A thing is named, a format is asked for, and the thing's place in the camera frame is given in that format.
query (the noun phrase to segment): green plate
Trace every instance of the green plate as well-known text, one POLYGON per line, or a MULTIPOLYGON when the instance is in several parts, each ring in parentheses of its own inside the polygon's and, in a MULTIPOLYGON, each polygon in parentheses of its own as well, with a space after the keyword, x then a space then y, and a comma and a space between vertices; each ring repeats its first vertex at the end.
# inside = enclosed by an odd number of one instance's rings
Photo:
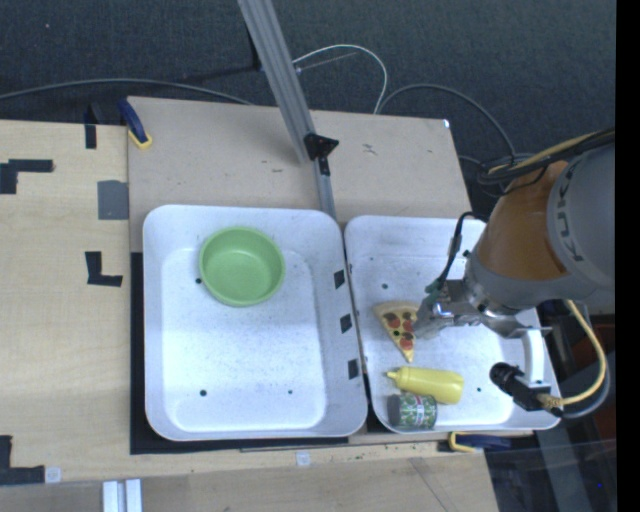
POLYGON ((211 235, 200 249, 200 276, 229 306, 252 306, 282 285, 285 263, 274 241, 254 228, 232 227, 211 235))

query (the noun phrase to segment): wooden table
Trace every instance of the wooden table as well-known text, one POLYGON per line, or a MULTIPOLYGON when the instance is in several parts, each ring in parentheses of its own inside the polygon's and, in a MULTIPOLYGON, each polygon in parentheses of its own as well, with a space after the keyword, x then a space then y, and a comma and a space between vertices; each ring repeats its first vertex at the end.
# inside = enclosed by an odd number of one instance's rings
MULTIPOLYGON (((144 112, 155 112, 154 106, 176 107, 165 100, 132 103, 144 112)), ((295 473, 299 468, 294 449, 129 454, 130 253, 140 250, 144 212, 169 202, 294 208, 317 204, 315 190, 304 184, 307 179, 313 183, 312 176, 296 174, 300 164, 292 160, 292 152, 283 150, 288 135, 277 109, 196 102, 179 107, 186 114, 200 107, 220 113, 210 127, 223 134, 216 149, 226 147, 217 156, 218 163, 227 163, 207 176, 217 180, 209 189, 215 194, 195 193, 201 190, 197 180, 179 183, 180 174, 164 170, 169 167, 158 169, 155 183, 149 182, 140 161, 153 160, 156 149, 140 152, 123 127, 98 125, 97 147, 88 149, 83 125, 0 122, 0 163, 50 159, 55 165, 51 173, 19 173, 16 194, 0 195, 0 434, 13 436, 12 467, 58 467, 64 482, 151 482, 152 477, 192 474, 206 480, 207 474, 236 471, 251 480, 266 468, 271 469, 264 474, 274 481, 286 474, 302 475, 295 473), (244 144, 235 139, 235 146, 230 146, 234 138, 225 139, 228 131, 244 133, 244 144), (142 169, 136 175, 130 172, 132 160, 142 169), (240 162, 244 172, 238 172, 238 166, 230 168, 230 161, 240 162), (170 186, 159 193, 163 179, 170 186), (277 187, 268 189, 273 193, 258 194, 246 186, 263 179, 279 180, 277 187), (99 218, 98 183, 110 180, 131 187, 130 221, 99 218), (299 190, 304 190, 302 198, 299 190), (87 284, 85 253, 90 251, 102 253, 104 275, 123 276, 121 286, 87 284)), ((330 157, 341 224, 370 213, 453 218, 469 208, 453 141, 442 121, 313 114, 319 131, 341 140, 330 157), (425 188, 431 191, 427 196, 422 193, 425 188)), ((162 148, 164 135, 156 136, 154 144, 162 148)), ((172 152, 179 148, 175 142, 165 141, 173 144, 172 152)), ((174 158, 189 164, 188 151, 174 158)), ((345 478, 392 478, 404 471, 424 483, 419 468, 432 463, 456 472, 453 462, 438 462, 444 454, 435 443, 420 437, 363 431, 352 436, 348 446, 307 451, 311 468, 306 469, 317 471, 319 478, 334 474, 321 469, 334 464, 345 478)), ((469 510, 480 510, 479 501, 487 503, 483 510, 496 510, 484 458, 455 455, 446 460, 460 457, 469 457, 464 464, 475 468, 467 475, 475 475, 470 488, 483 496, 469 510)), ((50 491, 34 491, 31 496, 38 492, 50 491)), ((0 493, 0 500, 2 496, 9 495, 0 493)))

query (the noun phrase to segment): yellow bottle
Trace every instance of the yellow bottle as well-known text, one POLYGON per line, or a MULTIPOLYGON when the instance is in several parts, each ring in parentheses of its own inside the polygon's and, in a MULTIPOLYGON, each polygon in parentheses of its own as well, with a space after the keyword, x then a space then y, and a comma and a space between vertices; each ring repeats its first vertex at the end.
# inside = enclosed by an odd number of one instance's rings
POLYGON ((448 370, 403 366, 395 372, 387 372, 387 377, 403 391, 431 395, 442 404, 457 404, 464 386, 462 375, 448 370))

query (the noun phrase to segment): green can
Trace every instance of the green can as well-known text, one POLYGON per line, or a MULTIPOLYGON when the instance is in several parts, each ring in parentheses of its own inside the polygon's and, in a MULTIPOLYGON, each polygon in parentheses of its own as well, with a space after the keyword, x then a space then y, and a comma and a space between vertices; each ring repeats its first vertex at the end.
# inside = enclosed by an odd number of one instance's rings
POLYGON ((393 427, 432 429, 438 416, 438 405, 432 396, 402 393, 387 399, 389 423, 393 427))

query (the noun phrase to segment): pizza slice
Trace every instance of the pizza slice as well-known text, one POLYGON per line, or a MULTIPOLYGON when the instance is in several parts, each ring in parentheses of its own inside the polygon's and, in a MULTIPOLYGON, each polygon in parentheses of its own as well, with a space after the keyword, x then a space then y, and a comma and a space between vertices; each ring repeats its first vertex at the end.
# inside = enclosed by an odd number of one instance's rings
POLYGON ((413 362, 416 339, 413 322, 418 319, 419 307, 420 304, 406 301, 383 302, 373 307, 378 321, 409 363, 413 362))

